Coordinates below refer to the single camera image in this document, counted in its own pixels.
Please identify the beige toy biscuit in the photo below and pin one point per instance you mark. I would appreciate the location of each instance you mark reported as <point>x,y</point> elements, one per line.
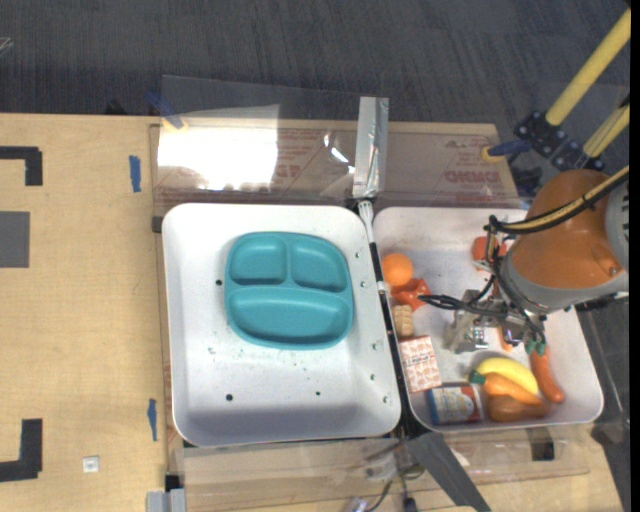
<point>403,321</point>

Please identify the small can with blue label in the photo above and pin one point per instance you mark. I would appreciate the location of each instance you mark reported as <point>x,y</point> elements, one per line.
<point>454,404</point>

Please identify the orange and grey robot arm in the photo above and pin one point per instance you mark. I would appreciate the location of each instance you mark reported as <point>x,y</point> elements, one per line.
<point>565,245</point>

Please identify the yellow banana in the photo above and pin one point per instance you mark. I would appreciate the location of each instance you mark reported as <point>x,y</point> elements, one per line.
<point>510,369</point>

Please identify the red-orange toy piece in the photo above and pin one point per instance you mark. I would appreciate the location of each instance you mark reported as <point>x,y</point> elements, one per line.
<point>481,248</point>

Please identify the orange-red sausage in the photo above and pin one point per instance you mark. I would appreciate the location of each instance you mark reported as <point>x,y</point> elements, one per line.
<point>546,377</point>

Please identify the orange toy orange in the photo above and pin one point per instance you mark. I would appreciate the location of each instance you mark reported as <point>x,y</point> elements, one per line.
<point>397,269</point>

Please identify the orange carrot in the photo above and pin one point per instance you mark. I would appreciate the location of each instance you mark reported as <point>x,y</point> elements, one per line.
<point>505,387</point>

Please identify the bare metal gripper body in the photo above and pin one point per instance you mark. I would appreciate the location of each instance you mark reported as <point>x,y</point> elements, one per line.
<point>492,305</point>

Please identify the white plastic tray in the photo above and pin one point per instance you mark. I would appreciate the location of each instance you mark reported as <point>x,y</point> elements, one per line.
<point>440,240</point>
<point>280,395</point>

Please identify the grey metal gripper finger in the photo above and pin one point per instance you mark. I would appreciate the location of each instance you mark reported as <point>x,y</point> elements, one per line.
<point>462,332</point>
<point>515,336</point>

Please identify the red-orange toy block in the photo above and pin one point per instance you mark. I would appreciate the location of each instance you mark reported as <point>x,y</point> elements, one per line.
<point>412,295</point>

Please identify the teal divided plate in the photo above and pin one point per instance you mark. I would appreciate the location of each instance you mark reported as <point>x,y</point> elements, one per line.
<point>287,292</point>

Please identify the white carton with orange print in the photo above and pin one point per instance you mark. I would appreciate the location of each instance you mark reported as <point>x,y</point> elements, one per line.
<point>420,364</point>

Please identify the brown toy bread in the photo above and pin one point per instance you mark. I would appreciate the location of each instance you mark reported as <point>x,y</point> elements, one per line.
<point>512,409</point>

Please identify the brown cardboard board red print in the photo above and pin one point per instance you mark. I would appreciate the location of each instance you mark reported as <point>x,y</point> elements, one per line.
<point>440,160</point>

